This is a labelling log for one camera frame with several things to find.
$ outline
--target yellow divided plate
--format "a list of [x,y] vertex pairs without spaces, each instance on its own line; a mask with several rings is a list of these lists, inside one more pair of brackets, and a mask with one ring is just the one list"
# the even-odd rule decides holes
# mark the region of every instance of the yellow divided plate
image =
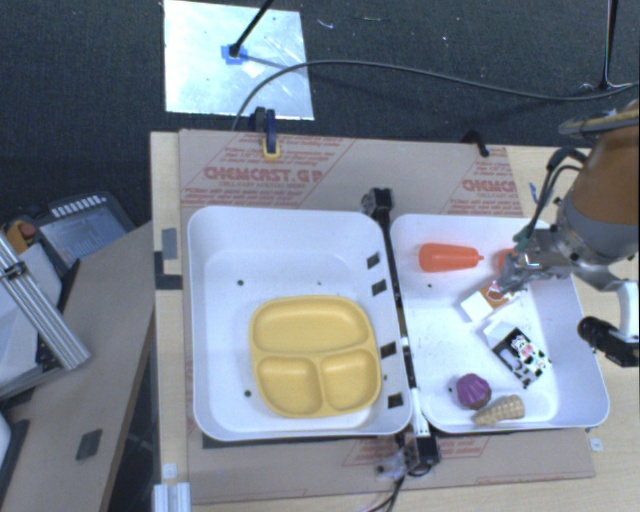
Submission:
[[291,418],[355,412],[380,393],[380,359],[367,315],[330,295],[275,299],[251,317],[253,373],[265,403]]

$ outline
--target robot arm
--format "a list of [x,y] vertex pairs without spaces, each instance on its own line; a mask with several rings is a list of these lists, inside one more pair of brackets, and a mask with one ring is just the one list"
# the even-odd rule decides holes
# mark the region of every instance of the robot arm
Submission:
[[[536,213],[514,237],[517,245],[505,258],[498,286],[503,292],[517,291],[533,280],[575,274],[599,291],[615,291],[622,311],[620,329],[587,318],[578,332],[617,364],[638,366],[638,284],[609,270],[638,252],[638,101],[593,125],[603,133],[588,158],[571,148],[551,158]],[[559,167],[567,157],[583,163],[582,168]],[[579,173],[559,201],[556,222],[549,229],[536,229],[557,174],[567,167]]]

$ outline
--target metal plate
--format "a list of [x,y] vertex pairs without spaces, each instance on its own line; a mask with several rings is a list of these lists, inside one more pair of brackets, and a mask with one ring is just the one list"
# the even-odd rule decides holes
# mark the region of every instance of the metal plate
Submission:
[[[225,60],[258,9],[165,0],[165,87],[169,112],[236,115],[253,88],[306,60],[297,12],[269,10],[245,40],[243,60]],[[265,86],[244,115],[262,106],[279,118],[313,120],[306,69]]]

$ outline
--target wooden table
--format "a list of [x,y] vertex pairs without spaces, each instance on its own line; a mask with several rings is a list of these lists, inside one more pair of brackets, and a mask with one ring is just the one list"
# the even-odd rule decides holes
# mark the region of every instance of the wooden table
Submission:
[[[176,227],[180,237],[179,139],[175,133],[154,133],[151,137],[154,250],[162,250],[163,229]],[[523,213],[530,216],[534,205],[529,183],[541,183],[541,169],[554,148],[507,147]],[[556,191],[562,195],[572,177],[563,175]],[[543,220],[552,222],[552,208]],[[637,260],[613,268],[621,277],[638,279]],[[164,261],[164,272],[181,274],[180,254]],[[585,315],[594,315],[613,324],[619,320],[615,295],[600,294],[576,282]],[[184,338],[182,291],[157,290],[157,354],[160,404],[160,461],[173,463],[172,484],[188,480],[185,418]],[[608,419],[588,437],[600,440],[602,451],[592,453],[596,477],[593,479],[545,481],[539,483],[474,486],[401,492],[397,511],[601,511],[632,510],[640,502],[637,473],[640,470],[640,418],[638,369],[622,369],[599,355],[610,395]],[[368,510],[382,501],[384,494],[341,495],[303,499],[278,499],[244,503],[194,506],[205,511],[326,511]]]

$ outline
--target white tray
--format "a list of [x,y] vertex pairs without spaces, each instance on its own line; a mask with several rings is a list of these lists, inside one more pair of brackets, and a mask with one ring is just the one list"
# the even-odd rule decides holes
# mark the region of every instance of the white tray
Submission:
[[[379,226],[355,212],[212,206],[189,221],[194,413],[223,441],[305,436],[388,435],[402,430],[411,405],[398,319]],[[379,263],[369,268],[368,259]],[[386,290],[372,294],[385,281]],[[369,408],[340,416],[285,418],[260,398],[249,351],[249,321],[264,302],[340,295],[369,317],[381,359],[382,390]],[[403,404],[389,408],[389,397]]]
[[[490,318],[519,327],[551,359],[550,370],[526,390],[491,352],[482,333],[489,320],[474,323],[459,306],[495,278],[497,265],[492,256],[513,247],[513,235],[527,222],[498,217],[404,215],[392,225],[422,410],[445,432],[591,427],[603,422],[609,412],[596,356],[576,331],[583,315],[571,279],[531,283],[529,291]],[[475,247],[485,259],[473,269],[425,273],[419,267],[418,251],[426,242]],[[520,395],[526,416],[495,427],[475,427],[473,411],[463,409],[455,399],[456,379],[469,372],[490,383],[494,398]]]

